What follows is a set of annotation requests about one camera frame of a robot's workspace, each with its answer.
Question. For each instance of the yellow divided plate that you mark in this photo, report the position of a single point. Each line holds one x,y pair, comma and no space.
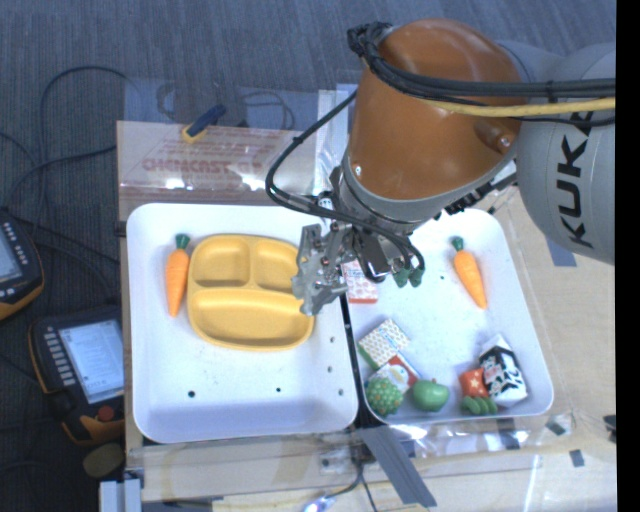
240,310

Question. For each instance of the orange and white packet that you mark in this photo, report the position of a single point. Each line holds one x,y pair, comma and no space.
361,290

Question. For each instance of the green apple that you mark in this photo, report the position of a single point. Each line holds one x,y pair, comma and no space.
430,396

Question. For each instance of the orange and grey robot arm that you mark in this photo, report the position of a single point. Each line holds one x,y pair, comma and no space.
425,130

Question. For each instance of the red and white carton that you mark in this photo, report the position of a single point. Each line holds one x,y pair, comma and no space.
400,372

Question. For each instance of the black and white milk carton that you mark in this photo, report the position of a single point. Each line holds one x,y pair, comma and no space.
505,372

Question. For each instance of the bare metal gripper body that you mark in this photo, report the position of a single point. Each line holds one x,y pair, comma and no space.
320,247

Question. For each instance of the brown cardboard board red print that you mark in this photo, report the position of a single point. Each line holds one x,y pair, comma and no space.
575,350

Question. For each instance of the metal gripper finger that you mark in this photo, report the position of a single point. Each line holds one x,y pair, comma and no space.
336,285
310,295

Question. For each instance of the white plastic tray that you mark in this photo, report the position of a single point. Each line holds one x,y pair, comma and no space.
230,390
435,320

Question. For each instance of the green pea pod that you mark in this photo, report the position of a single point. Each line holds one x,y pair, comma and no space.
478,406

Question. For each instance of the white carton with orange pattern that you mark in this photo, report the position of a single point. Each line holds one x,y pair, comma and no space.
382,342

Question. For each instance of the orange carrot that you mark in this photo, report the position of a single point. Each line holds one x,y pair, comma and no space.
470,275
176,280

